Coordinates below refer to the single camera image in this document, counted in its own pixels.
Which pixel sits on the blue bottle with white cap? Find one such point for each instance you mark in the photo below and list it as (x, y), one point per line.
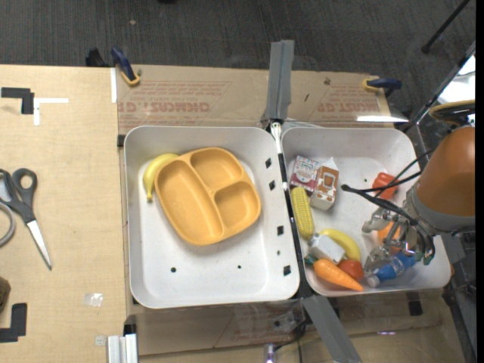
(387, 272)

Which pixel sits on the thin black and white rod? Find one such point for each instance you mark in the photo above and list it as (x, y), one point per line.
(283, 172)

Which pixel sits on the orange round toy fruit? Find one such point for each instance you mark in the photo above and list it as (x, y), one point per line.
(386, 234)

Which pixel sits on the orange carrot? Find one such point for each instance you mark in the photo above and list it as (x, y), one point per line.
(332, 272)

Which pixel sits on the red tomato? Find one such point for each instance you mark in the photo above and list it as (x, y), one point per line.
(352, 268)

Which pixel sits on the small white carton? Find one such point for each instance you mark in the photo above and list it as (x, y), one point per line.
(325, 247)

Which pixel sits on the orange bell pepper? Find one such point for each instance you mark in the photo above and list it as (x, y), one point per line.
(382, 183)

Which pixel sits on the orange and white carton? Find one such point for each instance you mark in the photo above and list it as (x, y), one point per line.
(324, 187)

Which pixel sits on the white plastic tray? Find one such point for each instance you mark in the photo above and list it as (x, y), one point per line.
(351, 149)
(211, 274)

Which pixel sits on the yellow corn cob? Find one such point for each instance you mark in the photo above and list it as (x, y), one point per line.
(302, 212)

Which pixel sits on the pink and white carton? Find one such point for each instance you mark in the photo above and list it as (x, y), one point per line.
(302, 172)

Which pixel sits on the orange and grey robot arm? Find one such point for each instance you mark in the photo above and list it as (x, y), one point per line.
(450, 172)

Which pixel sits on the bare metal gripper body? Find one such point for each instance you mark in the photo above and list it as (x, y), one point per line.
(414, 236)

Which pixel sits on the brown cardboard board, red print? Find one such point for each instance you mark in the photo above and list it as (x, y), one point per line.
(189, 100)

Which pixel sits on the orange divided plate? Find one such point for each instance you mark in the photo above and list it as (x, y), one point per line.
(204, 199)

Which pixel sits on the yellow banana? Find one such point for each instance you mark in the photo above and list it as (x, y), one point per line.
(346, 240)
(151, 172)

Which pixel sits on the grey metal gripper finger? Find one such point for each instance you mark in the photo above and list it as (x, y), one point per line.
(382, 257)
(378, 218)

